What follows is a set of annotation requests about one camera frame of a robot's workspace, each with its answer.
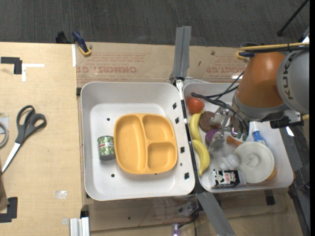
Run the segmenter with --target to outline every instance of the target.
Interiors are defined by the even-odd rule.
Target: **yellow divided plate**
[[[121,116],[115,123],[114,146],[119,166],[128,173],[162,173],[177,162],[173,126],[161,115]]]

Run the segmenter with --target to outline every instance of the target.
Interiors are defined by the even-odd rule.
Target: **gray carpet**
[[[296,42],[310,25],[304,0],[0,0],[0,41],[54,43],[63,30],[85,41],[175,44],[176,27],[192,26],[191,45]]]

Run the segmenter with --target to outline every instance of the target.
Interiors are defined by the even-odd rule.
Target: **gray ring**
[[[4,129],[4,139],[3,139],[3,141],[0,143],[0,148],[2,148],[2,147],[6,144],[6,142],[8,141],[9,132],[8,132],[6,126],[4,125],[4,123],[1,122],[1,121],[0,121],[0,127]]]

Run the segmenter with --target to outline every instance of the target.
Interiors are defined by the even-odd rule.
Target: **banana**
[[[200,142],[202,142],[202,138],[199,132],[199,120],[200,120],[200,116],[204,113],[204,111],[202,110],[200,113],[197,114],[193,114],[190,118],[189,121],[189,129],[190,129],[190,134],[191,134],[191,138],[193,140],[198,140]]]
[[[210,165],[210,154],[207,150],[207,147],[199,140],[193,140],[192,145],[199,155],[200,163],[198,174],[201,176],[205,169],[207,169]]]

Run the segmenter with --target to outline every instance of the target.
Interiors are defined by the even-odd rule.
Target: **white tray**
[[[191,97],[190,94],[195,92],[197,94],[202,95],[213,95],[224,92],[230,84],[222,84],[222,83],[189,83],[184,87],[184,97],[186,105],[188,103],[189,98]],[[234,92],[226,94],[220,98],[220,100],[224,101],[225,103],[231,104],[232,97]],[[205,111],[215,112],[218,107],[202,100],[205,103]],[[190,120],[191,114],[187,110],[188,121]],[[272,129],[270,127],[269,122],[258,123],[258,129],[260,130],[260,134],[266,140],[268,148],[271,150],[274,159],[275,159],[275,167],[277,170],[276,176],[271,179],[257,184],[247,184],[246,186],[242,187],[230,187],[230,188],[223,188],[223,189],[212,189],[210,187],[210,180],[209,175],[213,169],[219,170],[219,165],[222,156],[227,156],[229,153],[233,153],[235,150],[235,146],[229,145],[226,142],[223,143],[223,147],[219,150],[215,150],[210,155],[211,161],[209,168],[199,177],[200,183],[202,187],[213,193],[222,193],[222,192],[233,192],[233,191],[245,191],[245,190],[258,190],[258,189],[271,189],[271,188],[284,188],[288,187],[293,182],[293,170],[290,165],[289,158],[287,156],[284,143],[278,129]],[[201,129],[200,134],[205,142],[205,132]],[[229,132],[225,132],[224,138],[231,135]],[[253,141],[252,136],[250,135],[246,141]],[[199,168],[199,158],[198,155],[195,154],[197,167]]]
[[[194,189],[195,178],[181,100],[173,85],[91,82],[82,88],[81,107],[84,183],[91,198],[109,201],[181,196]],[[100,161],[98,137],[113,136],[116,120],[131,113],[158,114],[170,120],[178,147],[178,160],[173,169],[157,175],[133,175],[124,172],[116,159]]]

